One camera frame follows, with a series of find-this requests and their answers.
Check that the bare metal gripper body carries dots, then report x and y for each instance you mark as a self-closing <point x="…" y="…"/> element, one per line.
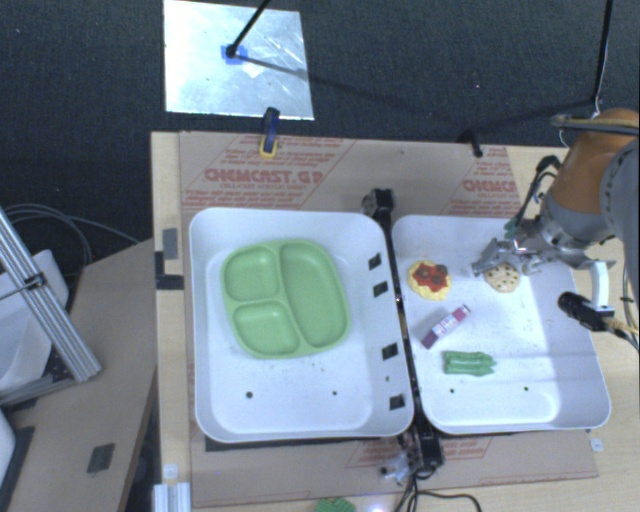
<point x="547" y="245"/>

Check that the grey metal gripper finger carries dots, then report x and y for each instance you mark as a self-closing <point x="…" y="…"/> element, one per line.
<point x="531" y="264"/>
<point x="490" y="257"/>

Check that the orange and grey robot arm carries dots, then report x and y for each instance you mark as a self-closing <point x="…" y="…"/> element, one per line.
<point x="580" y="170"/>

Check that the tan chocolate chip biscuit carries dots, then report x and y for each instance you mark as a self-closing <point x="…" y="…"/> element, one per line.
<point x="504" y="280"/>

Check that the yellow and red toy pizza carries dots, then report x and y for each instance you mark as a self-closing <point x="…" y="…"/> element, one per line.
<point x="429" y="282"/>

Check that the thin black rod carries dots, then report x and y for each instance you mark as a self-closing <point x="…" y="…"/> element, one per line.
<point x="402" y="320"/>

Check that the green toy bean bundle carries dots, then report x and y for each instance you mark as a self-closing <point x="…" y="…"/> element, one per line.
<point x="467" y="363"/>

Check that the white plastic tray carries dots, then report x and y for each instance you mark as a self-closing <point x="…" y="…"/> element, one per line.
<point x="300" y="395"/>
<point x="510" y="400"/>

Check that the green divided plate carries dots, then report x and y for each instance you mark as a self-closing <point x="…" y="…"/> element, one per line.
<point x="305" y="290"/>

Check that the brown cardboard board red print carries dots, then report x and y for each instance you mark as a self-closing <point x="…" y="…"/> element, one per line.
<point x="310" y="165"/>

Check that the green ribbed toy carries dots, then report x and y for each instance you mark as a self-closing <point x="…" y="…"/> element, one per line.
<point x="335" y="506"/>

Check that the black cylinder on white bracket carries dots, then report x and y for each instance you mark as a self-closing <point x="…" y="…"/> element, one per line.
<point x="582" y="307"/>

